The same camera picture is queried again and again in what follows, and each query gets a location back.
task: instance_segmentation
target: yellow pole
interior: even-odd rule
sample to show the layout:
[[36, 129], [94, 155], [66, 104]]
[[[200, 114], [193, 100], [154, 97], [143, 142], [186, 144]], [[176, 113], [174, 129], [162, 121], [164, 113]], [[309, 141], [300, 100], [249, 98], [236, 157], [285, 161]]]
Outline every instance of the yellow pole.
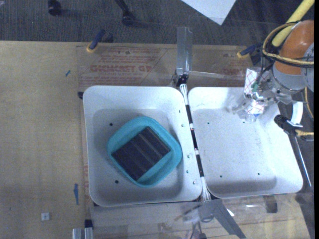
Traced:
[[[290, 16], [286, 23], [301, 20], [307, 11], [314, 5], [315, 0], [303, 0], [295, 12]], [[280, 31], [272, 41], [272, 45], [279, 47], [291, 31], [292, 26], [288, 26]]]

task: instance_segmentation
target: blue tray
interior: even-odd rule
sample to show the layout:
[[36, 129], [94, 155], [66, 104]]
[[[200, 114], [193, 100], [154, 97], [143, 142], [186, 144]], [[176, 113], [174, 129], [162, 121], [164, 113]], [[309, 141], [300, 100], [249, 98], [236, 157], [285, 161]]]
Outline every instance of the blue tray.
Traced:
[[[170, 152], [136, 181], [128, 175], [123, 167], [113, 158], [112, 153], [120, 149], [146, 127], [149, 127], [167, 145]], [[136, 117], [116, 131], [107, 143], [107, 154], [116, 167], [129, 180], [145, 188], [154, 186], [163, 180], [178, 166], [182, 159], [182, 150], [175, 138], [157, 121], [146, 116]]]

